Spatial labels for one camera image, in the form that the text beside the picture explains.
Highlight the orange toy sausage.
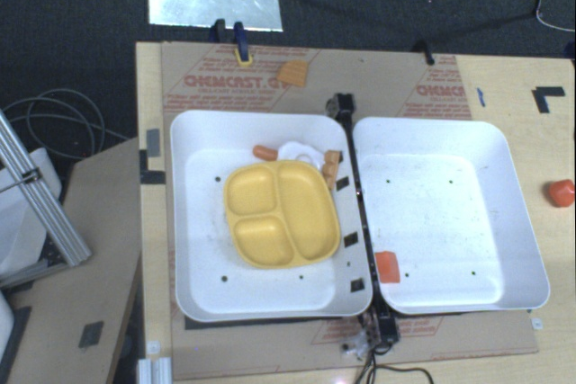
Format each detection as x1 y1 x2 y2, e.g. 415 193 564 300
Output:
251 144 280 162

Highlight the tan toy biscuit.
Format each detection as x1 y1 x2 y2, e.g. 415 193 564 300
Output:
320 149 342 192

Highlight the yellow divided plate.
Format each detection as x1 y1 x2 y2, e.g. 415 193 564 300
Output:
222 159 342 270

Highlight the thin black rod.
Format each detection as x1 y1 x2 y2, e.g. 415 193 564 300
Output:
340 114 384 317

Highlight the white plastic tray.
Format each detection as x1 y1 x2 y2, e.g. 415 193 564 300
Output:
352 116 552 316
169 109 374 324

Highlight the orange cube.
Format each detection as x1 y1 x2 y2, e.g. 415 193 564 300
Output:
373 251 401 285

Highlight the brown cardboard board red print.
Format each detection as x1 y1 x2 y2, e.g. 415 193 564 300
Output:
159 40 540 381

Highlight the orange rounded toy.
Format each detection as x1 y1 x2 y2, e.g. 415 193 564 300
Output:
547 179 576 209

